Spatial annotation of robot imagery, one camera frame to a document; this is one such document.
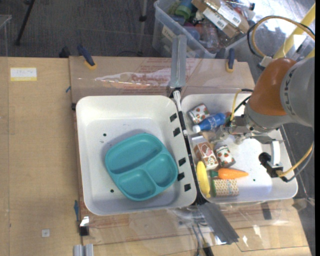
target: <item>teal plate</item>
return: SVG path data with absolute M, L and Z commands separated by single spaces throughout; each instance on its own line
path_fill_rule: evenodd
M 110 148 L 104 159 L 107 172 L 129 199 L 150 199 L 170 187 L 178 167 L 165 145 L 154 135 L 140 133 Z

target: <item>plastic bin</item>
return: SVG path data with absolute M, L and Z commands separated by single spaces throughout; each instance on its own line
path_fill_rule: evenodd
M 171 57 L 172 38 L 185 35 L 187 40 L 187 58 L 214 59 L 215 53 L 210 53 L 178 22 L 174 21 L 167 13 L 175 0 L 157 0 L 154 3 L 155 21 L 153 30 L 152 47 L 165 58 Z M 226 48 L 226 52 L 236 44 L 245 40 L 244 34 Z

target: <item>small box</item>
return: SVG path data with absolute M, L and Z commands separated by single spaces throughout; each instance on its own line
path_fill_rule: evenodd
M 236 163 L 227 145 L 220 146 L 214 150 L 219 165 L 222 168 L 228 168 Z
M 212 194 L 215 198 L 235 197 L 239 195 L 236 179 L 212 179 Z
M 216 169 L 219 163 L 209 142 L 203 136 L 199 136 L 193 140 L 193 143 L 195 144 L 194 153 L 200 161 L 204 162 L 206 170 Z
M 223 0 L 192 0 L 192 4 L 229 38 L 246 34 L 250 28 L 247 19 Z

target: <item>gray floor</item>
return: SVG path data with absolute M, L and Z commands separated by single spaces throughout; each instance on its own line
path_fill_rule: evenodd
M 155 0 L 147 1 L 147 20 L 145 22 L 143 45 L 146 56 L 159 57 L 151 47 L 155 22 Z M 256 20 L 276 14 L 300 21 L 314 0 L 259 0 L 256 1 Z M 63 47 L 68 47 L 71 55 L 78 55 L 77 45 L 82 44 L 92 55 L 117 56 L 123 51 L 136 51 L 140 39 L 141 23 L 139 16 L 142 2 L 112 0 L 36 0 L 30 18 L 21 38 L 21 45 L 14 42 L 18 36 L 28 5 L 22 0 L 0 1 L 0 14 L 12 15 L 8 26 L 8 55 L 12 57 L 57 58 Z M 281 45 L 284 34 L 281 30 L 270 32 L 261 29 L 257 42 L 265 53 L 274 53 L 274 47 Z M 253 56 L 246 41 L 235 48 L 238 61 L 248 62 L 252 76 L 257 81 L 262 69 L 261 59 Z M 309 148 L 314 139 L 310 128 L 299 124 L 287 124 L 283 128 L 286 135 L 290 157 L 297 162 Z M 315 157 L 298 178 L 297 199 L 305 200 L 306 205 L 299 210 L 301 222 L 309 242 L 312 255 L 316 254 L 315 242 Z

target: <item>blue plastic bottle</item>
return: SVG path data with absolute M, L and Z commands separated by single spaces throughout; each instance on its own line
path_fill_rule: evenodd
M 208 116 L 199 124 L 196 124 L 192 127 L 192 130 L 195 133 L 199 133 L 201 131 L 210 131 L 213 130 L 225 123 L 226 115 L 224 113 L 217 113 Z
M 200 40 L 200 34 L 194 26 L 184 26 L 183 28 L 188 31 L 195 40 Z

